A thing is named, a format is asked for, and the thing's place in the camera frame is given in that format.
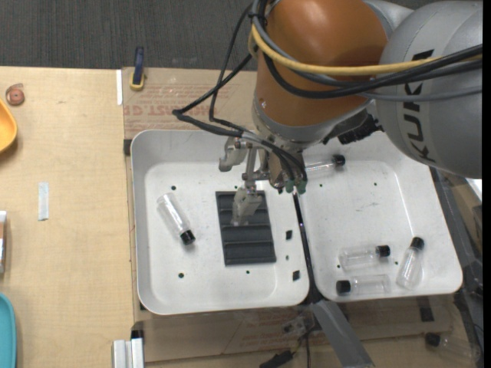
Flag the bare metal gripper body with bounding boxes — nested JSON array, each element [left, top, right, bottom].
[[218, 134, 308, 192]]

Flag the black ribbed plastic rack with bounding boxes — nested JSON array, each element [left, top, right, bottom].
[[214, 189, 278, 267]]

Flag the clear bottle with black cap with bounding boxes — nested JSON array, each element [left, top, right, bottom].
[[338, 245, 391, 271], [156, 192, 196, 246], [395, 236, 425, 291], [424, 331, 480, 363], [335, 274, 392, 297], [305, 153, 346, 178]]

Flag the thin black rod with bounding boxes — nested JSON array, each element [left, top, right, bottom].
[[291, 189, 321, 304]]

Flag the white plastic tray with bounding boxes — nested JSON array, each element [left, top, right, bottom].
[[129, 129, 311, 316], [297, 128, 464, 303]]

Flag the brown cardboard board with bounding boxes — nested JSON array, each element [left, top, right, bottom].
[[121, 66, 453, 363]]

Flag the orange plate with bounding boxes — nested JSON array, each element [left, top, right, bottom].
[[0, 97, 18, 155]]

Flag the teal plate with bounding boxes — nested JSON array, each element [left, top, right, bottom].
[[0, 292, 18, 368]]

